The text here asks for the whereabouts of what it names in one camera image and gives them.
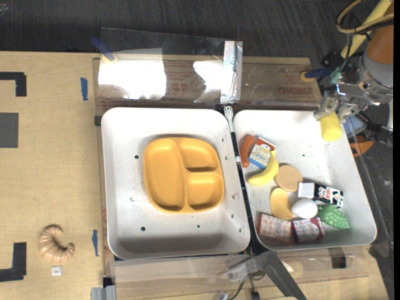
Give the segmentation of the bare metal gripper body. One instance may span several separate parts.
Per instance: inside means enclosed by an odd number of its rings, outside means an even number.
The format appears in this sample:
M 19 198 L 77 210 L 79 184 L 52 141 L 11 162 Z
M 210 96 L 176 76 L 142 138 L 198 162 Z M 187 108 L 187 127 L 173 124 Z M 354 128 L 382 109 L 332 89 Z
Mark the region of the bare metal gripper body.
M 336 90 L 340 104 L 387 104 L 393 99 L 393 76 L 342 73 L 337 79 Z

